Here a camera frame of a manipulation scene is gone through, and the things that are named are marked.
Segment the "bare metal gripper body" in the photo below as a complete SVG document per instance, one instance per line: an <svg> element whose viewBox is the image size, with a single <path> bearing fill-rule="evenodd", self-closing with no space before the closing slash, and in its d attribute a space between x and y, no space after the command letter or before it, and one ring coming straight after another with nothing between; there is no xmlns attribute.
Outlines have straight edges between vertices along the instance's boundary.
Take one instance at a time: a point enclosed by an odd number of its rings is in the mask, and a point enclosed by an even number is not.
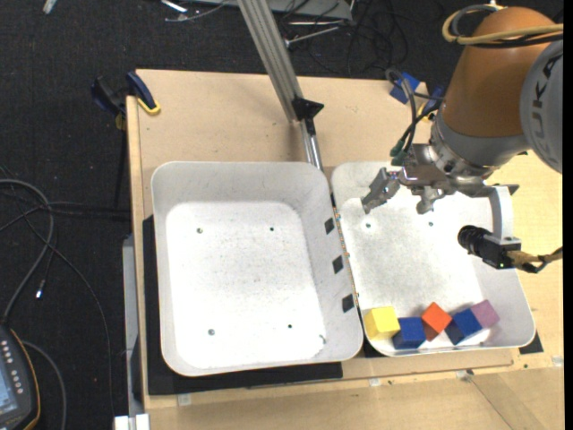
<svg viewBox="0 0 573 430"><path fill-rule="evenodd" d="M493 168L473 165L447 146L415 143L406 154L398 180L411 189L429 187L445 194L474 196L492 173Z"/></svg>

